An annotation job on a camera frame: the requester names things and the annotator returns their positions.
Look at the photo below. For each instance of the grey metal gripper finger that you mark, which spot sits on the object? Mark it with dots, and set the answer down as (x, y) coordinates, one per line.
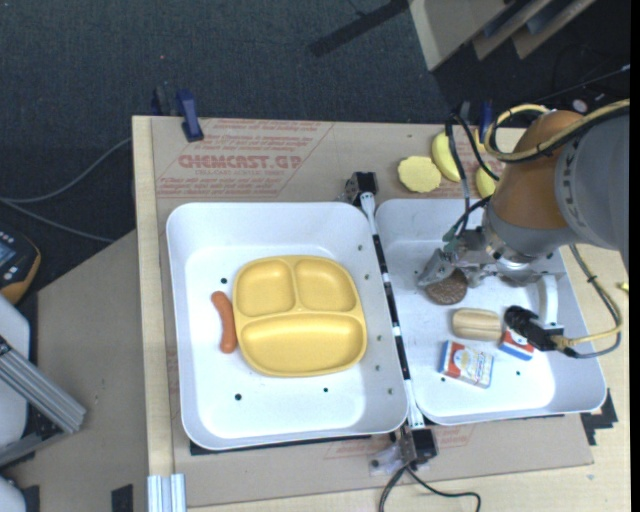
(434, 267)
(472, 277)

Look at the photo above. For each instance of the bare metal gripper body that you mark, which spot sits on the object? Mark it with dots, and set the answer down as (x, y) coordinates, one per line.
(487, 256)

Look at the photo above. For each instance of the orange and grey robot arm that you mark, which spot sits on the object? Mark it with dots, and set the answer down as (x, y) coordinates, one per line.
(540, 190)

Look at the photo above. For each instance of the brown round biscuit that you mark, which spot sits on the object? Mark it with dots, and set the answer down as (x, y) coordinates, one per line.
(445, 292)

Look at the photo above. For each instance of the beige bread roll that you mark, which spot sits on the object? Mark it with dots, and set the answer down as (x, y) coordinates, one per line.
(475, 325)

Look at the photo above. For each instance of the thin black and white rod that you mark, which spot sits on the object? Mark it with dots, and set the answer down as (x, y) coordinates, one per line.
(395, 325)

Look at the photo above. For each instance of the yellow toy food piece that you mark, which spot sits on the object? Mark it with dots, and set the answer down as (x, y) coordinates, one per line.
(484, 182)

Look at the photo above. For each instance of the red white blue packet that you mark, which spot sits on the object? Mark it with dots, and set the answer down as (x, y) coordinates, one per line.
(515, 347)

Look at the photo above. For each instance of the red and white carton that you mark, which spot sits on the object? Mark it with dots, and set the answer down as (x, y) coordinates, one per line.
(467, 364)

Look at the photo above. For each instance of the yellow banana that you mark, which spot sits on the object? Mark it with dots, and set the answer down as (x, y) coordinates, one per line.
(442, 155)

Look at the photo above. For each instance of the white plastic tray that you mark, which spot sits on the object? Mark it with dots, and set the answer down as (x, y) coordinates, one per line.
(280, 410)
(500, 400)

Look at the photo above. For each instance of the yellow divided plate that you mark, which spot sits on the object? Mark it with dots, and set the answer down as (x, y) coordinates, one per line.
(300, 320)

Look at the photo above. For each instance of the orange sausage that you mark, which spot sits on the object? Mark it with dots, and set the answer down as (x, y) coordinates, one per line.
(227, 325)

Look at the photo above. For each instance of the brown cardboard board red print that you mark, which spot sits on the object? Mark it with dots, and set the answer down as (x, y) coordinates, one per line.
(240, 165)

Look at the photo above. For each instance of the black cylinder on white bracket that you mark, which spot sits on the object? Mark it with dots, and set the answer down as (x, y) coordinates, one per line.
(530, 325)

